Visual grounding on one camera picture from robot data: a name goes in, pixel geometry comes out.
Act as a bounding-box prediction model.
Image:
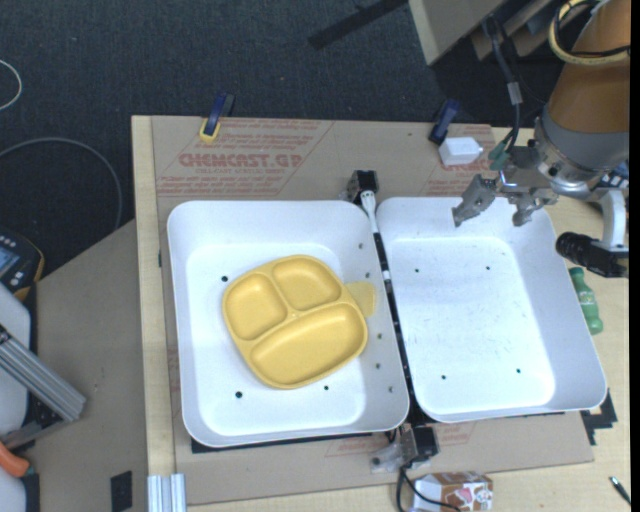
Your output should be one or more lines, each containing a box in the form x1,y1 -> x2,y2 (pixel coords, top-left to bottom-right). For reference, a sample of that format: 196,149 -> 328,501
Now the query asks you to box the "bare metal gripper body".
497,144 -> 609,202

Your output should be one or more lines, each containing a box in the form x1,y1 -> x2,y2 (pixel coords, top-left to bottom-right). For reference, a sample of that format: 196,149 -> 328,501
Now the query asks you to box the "black cylinder on white bracket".
555,189 -> 630,279

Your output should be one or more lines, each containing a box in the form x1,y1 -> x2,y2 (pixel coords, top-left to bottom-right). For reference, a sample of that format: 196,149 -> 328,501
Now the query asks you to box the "black pen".
608,475 -> 631,506

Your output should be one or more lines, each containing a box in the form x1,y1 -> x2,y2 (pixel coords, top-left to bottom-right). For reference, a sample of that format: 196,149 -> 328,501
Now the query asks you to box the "thin black and white rod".
360,190 -> 417,427

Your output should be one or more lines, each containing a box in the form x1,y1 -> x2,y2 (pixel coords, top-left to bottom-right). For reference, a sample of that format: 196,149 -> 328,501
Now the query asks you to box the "brown and white carton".
414,470 -> 495,512

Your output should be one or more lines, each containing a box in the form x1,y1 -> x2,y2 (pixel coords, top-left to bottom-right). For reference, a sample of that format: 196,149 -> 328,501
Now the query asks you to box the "brown cardboard board red print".
149,115 -> 597,507

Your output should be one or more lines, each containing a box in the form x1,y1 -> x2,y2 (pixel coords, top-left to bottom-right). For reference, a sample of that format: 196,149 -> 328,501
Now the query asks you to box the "white plastic tray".
166,199 -> 412,448
374,195 -> 609,424

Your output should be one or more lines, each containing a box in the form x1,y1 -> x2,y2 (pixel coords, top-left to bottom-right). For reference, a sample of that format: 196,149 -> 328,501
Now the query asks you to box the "green plastic bottle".
567,266 -> 605,336

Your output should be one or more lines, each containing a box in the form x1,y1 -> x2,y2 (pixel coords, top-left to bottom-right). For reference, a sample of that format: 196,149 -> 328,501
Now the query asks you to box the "yellow divided plate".
221,253 -> 370,392

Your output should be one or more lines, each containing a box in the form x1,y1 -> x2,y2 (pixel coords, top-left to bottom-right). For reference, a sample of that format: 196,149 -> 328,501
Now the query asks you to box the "black block with thin wires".
369,424 -> 442,474
341,169 -> 379,202

